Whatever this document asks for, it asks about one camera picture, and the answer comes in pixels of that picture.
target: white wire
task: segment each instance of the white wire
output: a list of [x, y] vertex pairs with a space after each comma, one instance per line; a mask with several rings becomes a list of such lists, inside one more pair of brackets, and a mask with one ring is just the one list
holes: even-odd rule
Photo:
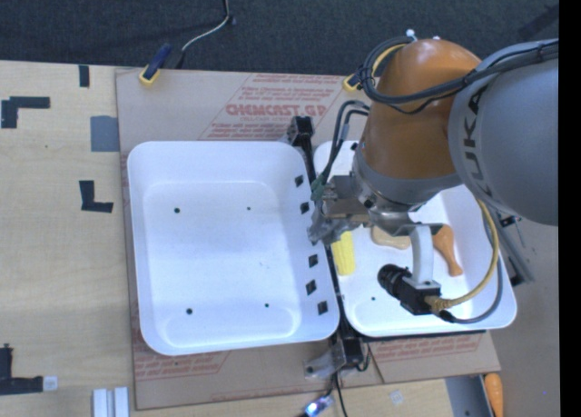
[[219, 25], [217, 25], [216, 27], [214, 27], [213, 29], [211, 29], [210, 31], [206, 31], [202, 35], [197, 35], [194, 38], [190, 39], [182, 47], [182, 52], [185, 52], [190, 45], [192, 45], [196, 41], [199, 41], [203, 37], [205, 37], [207, 35], [211, 35], [212, 33], [215, 33], [216, 31], [219, 31], [220, 29], [222, 29], [226, 25], [226, 23], [228, 23], [228, 20], [230, 19], [230, 3], [229, 3], [229, 1], [228, 0], [224, 0], [224, 5], [226, 6], [226, 16], [224, 17], [224, 19], [222, 20], [222, 22]]

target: orange handle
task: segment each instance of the orange handle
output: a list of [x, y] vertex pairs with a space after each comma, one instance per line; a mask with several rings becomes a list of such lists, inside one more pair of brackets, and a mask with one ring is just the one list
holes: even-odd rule
[[448, 273], [450, 276], [459, 276], [464, 271], [460, 267], [456, 256], [454, 255], [454, 231], [452, 227], [445, 224], [440, 230], [432, 236], [434, 247], [442, 254], [448, 264]]
[[495, 417], [503, 417], [504, 398], [502, 381], [498, 373], [488, 373], [484, 377], [484, 388], [487, 391], [488, 401]]

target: wooden table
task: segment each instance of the wooden table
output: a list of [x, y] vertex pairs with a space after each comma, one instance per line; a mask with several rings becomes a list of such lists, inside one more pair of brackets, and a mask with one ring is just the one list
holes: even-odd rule
[[[16, 128], [0, 129], [0, 343], [14, 348], [14, 377], [58, 378], [55, 392], [0, 396], [0, 415], [91, 415], [93, 390], [114, 387], [129, 388], [131, 415], [299, 415], [316, 394], [134, 409], [120, 156], [92, 152], [90, 135], [91, 117], [117, 116], [114, 69], [92, 66], [80, 87], [78, 65], [0, 63], [0, 99], [50, 97], [49, 109], [20, 108]], [[83, 180], [111, 213], [81, 210]], [[443, 379], [343, 397], [350, 417], [453, 415]], [[336, 404], [324, 415], [342, 413]]]

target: empty white tray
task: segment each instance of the empty white tray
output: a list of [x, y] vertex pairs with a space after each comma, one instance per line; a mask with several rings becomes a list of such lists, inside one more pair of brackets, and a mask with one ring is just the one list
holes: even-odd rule
[[141, 331], [179, 355], [328, 338], [339, 308], [302, 156], [278, 142], [149, 142], [128, 159]]
[[[354, 152], [353, 142], [341, 147], [332, 169], [334, 174], [349, 174]], [[315, 151], [314, 163], [322, 170], [329, 159], [330, 143]], [[415, 222], [447, 223], [455, 235], [454, 252], [464, 273], [458, 277], [448, 275], [443, 257], [434, 252], [433, 279], [441, 284], [442, 296], [456, 298], [472, 290], [483, 278], [490, 265], [492, 248], [483, 224], [482, 213], [472, 193], [466, 186], [456, 186], [442, 191], [421, 209], [410, 214]], [[378, 271], [387, 263], [412, 269], [411, 248], [401, 250], [377, 245], [371, 240], [369, 228], [360, 227], [352, 233], [355, 253], [355, 271], [338, 276], [339, 287], [349, 323], [361, 334], [371, 337], [392, 337], [432, 333], [457, 333], [506, 327], [517, 315], [517, 302], [502, 257], [503, 293], [497, 309], [478, 323], [447, 323], [434, 315], [413, 315], [389, 295], [377, 279]], [[483, 313], [494, 301], [497, 292], [497, 274], [476, 297], [453, 307], [450, 311], [458, 318], [471, 318]]]

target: cardboard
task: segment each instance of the cardboard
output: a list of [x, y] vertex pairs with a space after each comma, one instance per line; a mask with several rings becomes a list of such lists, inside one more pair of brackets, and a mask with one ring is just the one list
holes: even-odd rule
[[[147, 346], [139, 330], [126, 161], [146, 141], [281, 140], [295, 115], [312, 118], [316, 147], [332, 137], [345, 101], [369, 100], [361, 92], [344, 91], [340, 76], [162, 70], [153, 85], [145, 86], [139, 82], [140, 71], [116, 72], [136, 408], [326, 390], [327, 381], [307, 379], [303, 371], [304, 361], [327, 351], [326, 341], [178, 357], [162, 356]], [[363, 124], [364, 119], [354, 118], [347, 139], [358, 140]], [[486, 332], [395, 339], [371, 343], [370, 351], [369, 368], [343, 376], [343, 386], [499, 370]]]

